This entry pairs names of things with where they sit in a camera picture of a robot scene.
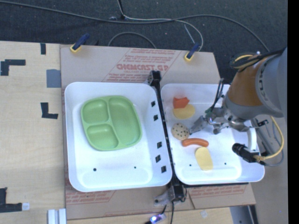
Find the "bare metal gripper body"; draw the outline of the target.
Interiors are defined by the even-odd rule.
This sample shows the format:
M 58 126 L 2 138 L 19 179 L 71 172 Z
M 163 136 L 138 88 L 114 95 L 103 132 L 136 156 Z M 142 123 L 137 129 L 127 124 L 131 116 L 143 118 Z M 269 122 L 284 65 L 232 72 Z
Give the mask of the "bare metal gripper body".
M 222 126 L 222 129 L 232 128 L 239 132 L 248 131 L 244 119 L 235 116 L 229 109 L 223 107 L 214 107 L 206 112 L 208 124 Z

